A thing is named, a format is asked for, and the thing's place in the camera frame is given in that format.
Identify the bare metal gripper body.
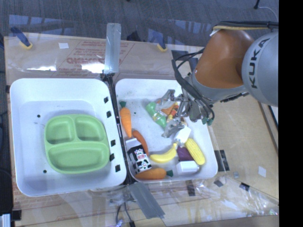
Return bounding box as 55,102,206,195
176,92,214,124

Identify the white carton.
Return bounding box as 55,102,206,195
174,125,192,144

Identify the orange pizza slice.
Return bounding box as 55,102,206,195
161,102,179,116

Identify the green packet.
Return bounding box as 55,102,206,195
145,102,168,129

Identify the white plastic tray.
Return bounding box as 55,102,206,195
9,78,127,197
114,78,219,183

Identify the purple eggplant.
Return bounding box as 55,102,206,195
176,145,195,162

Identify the yellow banana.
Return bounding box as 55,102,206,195
149,142,178,164

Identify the yellow corn cob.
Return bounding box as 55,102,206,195
184,138,206,166

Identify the white box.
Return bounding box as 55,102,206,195
176,160,200,175

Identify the cow print milk carton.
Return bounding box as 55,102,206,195
125,138,152,175

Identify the large orange carrot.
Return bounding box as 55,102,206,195
119,100,133,138

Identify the orange carrot with green top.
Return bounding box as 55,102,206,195
134,167,174,181

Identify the brown cardboard board, red print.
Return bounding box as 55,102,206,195
3,33,279,225

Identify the green divided plate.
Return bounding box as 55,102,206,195
44,113,111,175

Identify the black block with wires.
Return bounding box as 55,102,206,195
102,72,116,82

